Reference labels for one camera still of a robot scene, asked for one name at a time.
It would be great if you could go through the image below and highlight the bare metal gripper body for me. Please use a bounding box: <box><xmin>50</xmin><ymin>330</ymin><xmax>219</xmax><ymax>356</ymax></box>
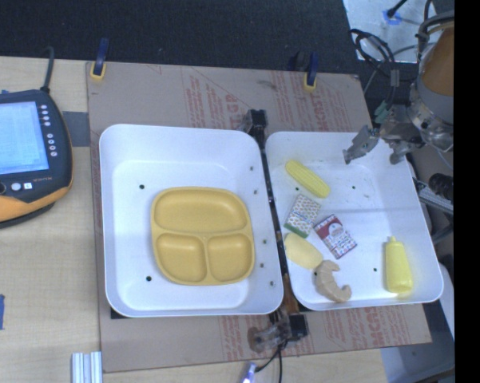
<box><xmin>378</xmin><ymin>104</ymin><xmax>454</xmax><ymax>153</ymax></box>

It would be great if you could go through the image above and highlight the yellow corn cob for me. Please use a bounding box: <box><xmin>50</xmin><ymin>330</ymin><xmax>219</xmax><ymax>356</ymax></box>
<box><xmin>284</xmin><ymin>159</ymin><xmax>331</xmax><ymax>199</ymax></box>

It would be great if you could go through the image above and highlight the white plastic tray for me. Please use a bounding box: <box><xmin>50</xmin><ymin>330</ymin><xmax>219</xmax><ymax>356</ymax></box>
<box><xmin>98</xmin><ymin>123</ymin><xmax>285</xmax><ymax>319</ymax></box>
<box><xmin>264</xmin><ymin>130</ymin><xmax>446</xmax><ymax>312</ymax></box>

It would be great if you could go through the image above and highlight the patterned carton with green edge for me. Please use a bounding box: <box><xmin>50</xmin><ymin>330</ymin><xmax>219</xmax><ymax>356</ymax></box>
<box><xmin>283</xmin><ymin>193</ymin><xmax>322</xmax><ymax>239</ymax></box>

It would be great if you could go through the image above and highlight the red and white carton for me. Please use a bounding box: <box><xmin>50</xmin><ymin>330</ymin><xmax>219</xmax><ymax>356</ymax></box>
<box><xmin>313</xmin><ymin>213</ymin><xmax>359</xmax><ymax>260</ymax></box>

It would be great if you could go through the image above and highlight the thin black and white rod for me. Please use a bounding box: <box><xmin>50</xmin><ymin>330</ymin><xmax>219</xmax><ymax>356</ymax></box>
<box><xmin>256</xmin><ymin>127</ymin><xmax>293</xmax><ymax>315</ymax></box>

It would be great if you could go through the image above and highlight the yellow mustard bottle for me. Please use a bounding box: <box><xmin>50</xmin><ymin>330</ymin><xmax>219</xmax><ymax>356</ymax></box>
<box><xmin>383</xmin><ymin>235</ymin><xmax>415</xmax><ymax>294</ymax></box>

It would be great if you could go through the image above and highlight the yellow lemon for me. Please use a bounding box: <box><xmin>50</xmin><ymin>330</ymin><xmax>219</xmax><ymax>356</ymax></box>
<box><xmin>283</xmin><ymin>232</ymin><xmax>325</xmax><ymax>271</ymax></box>

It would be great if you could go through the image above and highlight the beige croissant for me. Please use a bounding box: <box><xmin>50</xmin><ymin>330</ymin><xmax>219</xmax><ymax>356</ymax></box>
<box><xmin>312</xmin><ymin>259</ymin><xmax>353</xmax><ymax>304</ymax></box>

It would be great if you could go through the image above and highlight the yellow divided plate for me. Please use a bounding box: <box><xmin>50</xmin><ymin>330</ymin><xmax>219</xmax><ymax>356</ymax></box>
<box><xmin>149</xmin><ymin>186</ymin><xmax>257</xmax><ymax>287</ymax></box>

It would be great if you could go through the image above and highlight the brown cardboard board, red print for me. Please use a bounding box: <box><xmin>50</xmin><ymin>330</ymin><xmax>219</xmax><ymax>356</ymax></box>
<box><xmin>85</xmin><ymin>61</ymin><xmax>434</xmax><ymax>374</ymax></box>

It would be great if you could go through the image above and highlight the black cylinder on white bracket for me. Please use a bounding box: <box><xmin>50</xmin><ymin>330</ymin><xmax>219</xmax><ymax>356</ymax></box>
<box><xmin>427</xmin><ymin>172</ymin><xmax>455</xmax><ymax>203</ymax></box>

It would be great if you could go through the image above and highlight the black block with thin wires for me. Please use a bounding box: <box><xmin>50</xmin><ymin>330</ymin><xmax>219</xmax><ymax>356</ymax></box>
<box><xmin>248</xmin><ymin>312</ymin><xmax>309</xmax><ymax>353</ymax></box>
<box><xmin>242</xmin><ymin>109</ymin><xmax>269</xmax><ymax>136</ymax></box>

